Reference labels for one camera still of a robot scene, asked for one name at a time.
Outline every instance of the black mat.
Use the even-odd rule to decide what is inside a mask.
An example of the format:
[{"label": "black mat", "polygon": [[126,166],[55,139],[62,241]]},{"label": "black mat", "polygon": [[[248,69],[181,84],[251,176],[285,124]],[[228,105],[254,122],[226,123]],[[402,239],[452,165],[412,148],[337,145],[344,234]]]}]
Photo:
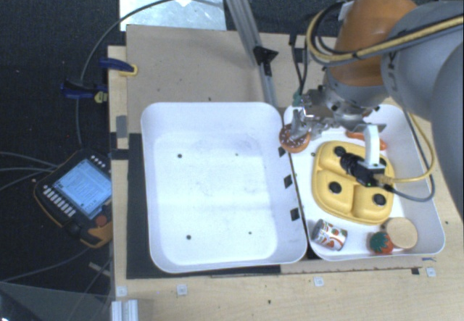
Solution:
[{"label": "black mat", "polygon": [[140,134],[129,136],[127,278],[170,278],[200,275],[278,274],[280,266],[259,266],[172,275],[156,267],[150,257],[144,158]]}]

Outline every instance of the black floor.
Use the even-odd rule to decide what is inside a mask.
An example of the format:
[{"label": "black floor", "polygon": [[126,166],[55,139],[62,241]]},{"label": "black floor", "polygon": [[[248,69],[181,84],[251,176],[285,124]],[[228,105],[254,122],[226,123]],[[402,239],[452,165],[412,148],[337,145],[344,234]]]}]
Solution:
[{"label": "black floor", "polygon": [[[303,20],[335,0],[253,0],[261,31],[302,32]],[[415,0],[423,3],[426,0]],[[78,80],[83,63],[99,36],[118,18],[118,0],[0,0],[0,151],[16,152],[59,164],[78,149],[75,103],[59,85]],[[230,19],[228,27],[232,28]],[[104,41],[123,43],[117,31]],[[91,66],[86,80],[104,82],[104,72]],[[108,152],[107,108],[81,101],[83,141]],[[38,166],[0,156],[0,169]],[[0,188],[26,172],[0,172]],[[85,246],[71,239],[38,208],[34,181],[28,178],[0,191],[0,280],[36,270],[76,255]],[[91,250],[79,259],[16,283],[67,291],[84,291],[95,276],[90,261],[104,264],[109,247]],[[106,293],[109,281],[99,278],[90,289]]]}]

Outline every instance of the soda can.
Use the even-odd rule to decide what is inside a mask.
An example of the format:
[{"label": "soda can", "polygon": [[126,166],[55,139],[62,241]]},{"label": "soda can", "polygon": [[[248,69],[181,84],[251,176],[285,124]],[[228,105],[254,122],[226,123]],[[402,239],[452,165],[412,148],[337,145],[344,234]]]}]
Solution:
[{"label": "soda can", "polygon": [[325,220],[318,220],[312,230],[311,240],[332,250],[341,250],[347,240],[348,231],[335,227]]}]

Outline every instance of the table surface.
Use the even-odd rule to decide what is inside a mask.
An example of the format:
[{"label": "table surface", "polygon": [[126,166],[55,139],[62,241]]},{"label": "table surface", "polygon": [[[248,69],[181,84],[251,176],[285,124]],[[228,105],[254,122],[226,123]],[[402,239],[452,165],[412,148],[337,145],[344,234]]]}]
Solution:
[{"label": "table surface", "polygon": [[[109,71],[110,131],[117,133],[119,149],[128,147],[128,139],[126,132],[117,129],[116,118],[129,115],[128,130],[137,132],[140,127],[137,116],[146,104],[262,101],[258,71],[249,66],[235,32],[130,26],[127,37],[127,48],[109,47],[111,57],[129,57],[139,70],[134,78]],[[279,34],[261,37],[266,48],[280,52],[272,67],[278,103],[285,108],[291,104],[298,85],[288,37]],[[321,68],[315,64],[310,67],[307,87],[314,88],[321,81]],[[137,80],[143,85],[134,86]],[[139,92],[134,94],[131,86]],[[430,135],[430,125],[425,121],[420,124]],[[463,222],[439,168],[434,170],[434,200],[446,244],[443,251],[432,257],[347,262],[306,260],[283,266],[280,275],[143,280],[128,280],[125,276],[127,174],[127,160],[112,160],[115,292],[118,300],[138,299],[141,321],[409,321],[463,317]],[[188,293],[178,295],[178,285],[187,285]]]}]

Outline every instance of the yellow cable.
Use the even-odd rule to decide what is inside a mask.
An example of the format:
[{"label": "yellow cable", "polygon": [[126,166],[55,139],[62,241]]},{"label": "yellow cable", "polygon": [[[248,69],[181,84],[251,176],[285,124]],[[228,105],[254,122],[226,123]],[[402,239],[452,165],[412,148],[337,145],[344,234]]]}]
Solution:
[{"label": "yellow cable", "polygon": [[374,178],[377,179],[381,183],[392,184],[392,183],[417,182],[418,180],[422,180],[424,178],[427,178],[432,173],[432,170],[435,168],[435,155],[434,155],[434,150],[432,149],[432,146],[430,144],[430,140],[427,138],[427,136],[425,135],[422,128],[419,126],[419,124],[417,123],[415,117],[412,114],[410,114],[410,118],[413,121],[414,126],[419,130],[420,135],[423,137],[424,141],[427,144],[428,150],[430,151],[430,155],[431,155],[430,167],[427,169],[426,172],[424,172],[422,175],[419,175],[417,177],[390,178],[390,177],[387,177],[386,175],[383,175],[383,174],[382,175],[374,175]]},{"label": "yellow cable", "polygon": [[[343,54],[324,54],[322,53],[317,46],[314,46],[311,41],[311,34],[314,30],[314,26],[316,21],[318,20],[319,16],[324,11],[320,11],[312,20],[306,32],[306,42],[307,47],[310,50],[311,54],[316,56],[317,58],[327,61],[327,62],[340,62],[348,59],[354,58],[353,53],[343,53]],[[415,31],[414,33],[408,33],[405,36],[401,36],[399,38],[391,39],[390,41],[384,41],[382,43],[375,44],[373,46],[369,46],[368,48],[360,49],[356,52],[356,57],[362,59],[364,56],[368,54],[376,53],[383,49],[393,48],[403,43],[409,43],[410,41],[417,40],[419,38],[423,38],[429,36],[433,33],[438,33],[439,31],[446,30],[447,28],[453,28],[458,25],[462,25],[464,23],[464,16],[454,17],[448,21],[439,22],[432,26],[428,26],[427,28],[420,29],[419,31]]]}]

